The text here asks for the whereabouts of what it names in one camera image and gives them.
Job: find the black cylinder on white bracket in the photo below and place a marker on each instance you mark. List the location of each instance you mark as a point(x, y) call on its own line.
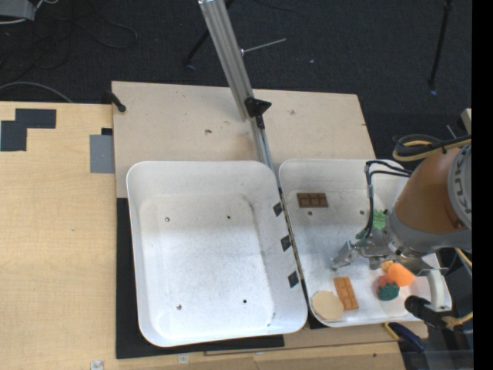
point(423, 310)

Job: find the orange and green toy fruit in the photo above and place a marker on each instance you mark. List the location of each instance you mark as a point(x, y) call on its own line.
point(387, 290)

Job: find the white plastic tray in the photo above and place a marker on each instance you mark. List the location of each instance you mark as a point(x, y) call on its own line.
point(208, 260)
point(327, 237)

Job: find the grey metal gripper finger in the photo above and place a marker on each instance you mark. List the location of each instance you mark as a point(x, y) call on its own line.
point(344, 256)
point(375, 264)

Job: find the brown chocolate bar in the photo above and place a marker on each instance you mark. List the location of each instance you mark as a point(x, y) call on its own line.
point(312, 200)

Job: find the orange wafer biscuit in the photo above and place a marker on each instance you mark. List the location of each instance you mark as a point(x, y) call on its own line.
point(346, 293)

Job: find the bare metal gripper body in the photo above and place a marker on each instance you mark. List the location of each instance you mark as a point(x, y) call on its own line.
point(379, 243)

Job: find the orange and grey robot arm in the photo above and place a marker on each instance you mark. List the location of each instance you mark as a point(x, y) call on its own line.
point(427, 202)

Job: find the orange carrot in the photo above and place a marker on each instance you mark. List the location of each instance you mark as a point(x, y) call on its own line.
point(400, 274)

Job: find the pale wood board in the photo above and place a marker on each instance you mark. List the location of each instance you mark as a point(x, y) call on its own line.
point(181, 125)

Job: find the beige round cracker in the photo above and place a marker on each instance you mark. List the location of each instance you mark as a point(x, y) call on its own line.
point(327, 305)

